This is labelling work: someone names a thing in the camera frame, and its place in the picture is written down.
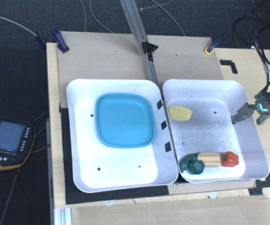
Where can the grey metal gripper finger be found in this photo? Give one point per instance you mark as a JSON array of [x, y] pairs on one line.
[[263, 117], [242, 112]]

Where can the white plastic tray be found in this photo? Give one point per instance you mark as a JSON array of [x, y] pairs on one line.
[[207, 135], [116, 170]]

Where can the red bell pepper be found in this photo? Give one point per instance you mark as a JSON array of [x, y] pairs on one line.
[[230, 159]]

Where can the tan ribbed bread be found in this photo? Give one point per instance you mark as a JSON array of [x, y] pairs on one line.
[[209, 159]]

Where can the yellow flat oval piece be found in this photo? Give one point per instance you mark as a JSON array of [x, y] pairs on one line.
[[179, 113]]

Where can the green broccoli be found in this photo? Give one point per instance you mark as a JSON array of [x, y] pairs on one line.
[[196, 166]]

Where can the blue plate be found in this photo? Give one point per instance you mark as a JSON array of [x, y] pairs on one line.
[[125, 121]]

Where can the brown cardboard board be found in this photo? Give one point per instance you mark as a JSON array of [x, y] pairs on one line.
[[102, 60]]

